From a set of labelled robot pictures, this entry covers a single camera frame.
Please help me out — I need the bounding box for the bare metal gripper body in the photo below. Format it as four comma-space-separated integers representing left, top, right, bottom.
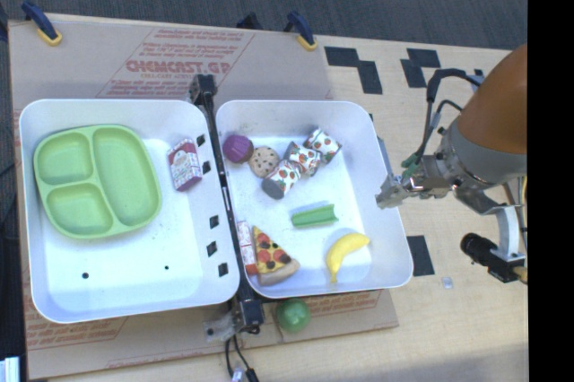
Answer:
402, 154, 494, 200

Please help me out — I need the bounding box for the white plastic tray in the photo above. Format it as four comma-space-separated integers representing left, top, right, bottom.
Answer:
18, 98, 241, 325
214, 99, 414, 300

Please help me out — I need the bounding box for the yellow banana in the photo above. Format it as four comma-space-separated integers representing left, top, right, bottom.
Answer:
325, 231, 372, 284

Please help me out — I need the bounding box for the green celery stick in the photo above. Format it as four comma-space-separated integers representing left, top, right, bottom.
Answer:
290, 203, 340, 230

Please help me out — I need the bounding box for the strawberry print can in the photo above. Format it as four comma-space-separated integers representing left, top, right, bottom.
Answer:
261, 159, 302, 201
283, 141, 323, 178
303, 127, 344, 165

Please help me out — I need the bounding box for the brown chocolate chip biscuit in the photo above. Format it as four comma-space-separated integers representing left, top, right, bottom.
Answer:
248, 145, 282, 179

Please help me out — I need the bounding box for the pizza slice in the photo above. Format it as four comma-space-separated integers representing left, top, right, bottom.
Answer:
251, 225, 301, 288

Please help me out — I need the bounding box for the slim red and white carton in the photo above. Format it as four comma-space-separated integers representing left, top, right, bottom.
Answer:
235, 220, 259, 276

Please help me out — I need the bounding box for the green apple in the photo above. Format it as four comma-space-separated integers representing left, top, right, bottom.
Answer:
274, 298, 312, 334

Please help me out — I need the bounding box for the purple cupcake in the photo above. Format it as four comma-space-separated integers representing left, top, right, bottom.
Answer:
222, 134, 256, 165

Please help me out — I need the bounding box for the thin black and white rod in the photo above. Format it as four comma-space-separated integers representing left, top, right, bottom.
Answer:
202, 91, 253, 299

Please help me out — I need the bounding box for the brown cardboard board red print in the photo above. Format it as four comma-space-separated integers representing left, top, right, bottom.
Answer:
7, 12, 400, 381

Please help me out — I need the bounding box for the green divided plate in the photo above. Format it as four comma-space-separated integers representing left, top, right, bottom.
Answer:
32, 124, 163, 241

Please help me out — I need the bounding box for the black cylinder on white bracket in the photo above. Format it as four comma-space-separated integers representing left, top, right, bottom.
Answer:
457, 187, 528, 284

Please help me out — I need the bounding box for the black block with thin wires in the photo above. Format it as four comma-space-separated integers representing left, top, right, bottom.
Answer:
231, 295, 266, 331
187, 74, 220, 104

